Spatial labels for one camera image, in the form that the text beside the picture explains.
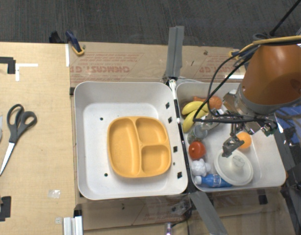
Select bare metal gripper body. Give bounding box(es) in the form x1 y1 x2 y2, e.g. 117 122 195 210
223 91 279 137

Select orange ball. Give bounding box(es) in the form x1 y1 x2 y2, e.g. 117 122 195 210
236 131 252 149

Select white round bowl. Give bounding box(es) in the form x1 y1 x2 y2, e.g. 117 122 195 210
213 148 254 187

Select red round bottle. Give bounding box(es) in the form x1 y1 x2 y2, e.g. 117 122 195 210
188 141 207 161

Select white toy figure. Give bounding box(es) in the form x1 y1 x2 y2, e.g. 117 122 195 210
191 158 212 177

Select small silver can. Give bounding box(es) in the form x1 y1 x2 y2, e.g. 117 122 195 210
193 124 208 140

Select blue plastic bottle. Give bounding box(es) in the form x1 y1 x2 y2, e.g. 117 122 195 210
194 173 233 188

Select white plastic tray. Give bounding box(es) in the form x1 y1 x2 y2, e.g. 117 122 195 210
176 82 287 193
74 81 189 201

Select orange toy carrot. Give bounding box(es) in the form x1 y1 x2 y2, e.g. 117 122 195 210
193 95 223 110

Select yellow banana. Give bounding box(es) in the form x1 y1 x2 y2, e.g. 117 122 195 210
182 108 208 134
181 100 210 116

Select orange divided plate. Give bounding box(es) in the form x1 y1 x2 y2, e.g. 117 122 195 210
107 116 172 179

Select brown cardboard board red print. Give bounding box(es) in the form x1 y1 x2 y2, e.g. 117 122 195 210
69 42 296 231

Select grey handled scissors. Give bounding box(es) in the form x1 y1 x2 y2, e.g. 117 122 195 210
0 103 38 177

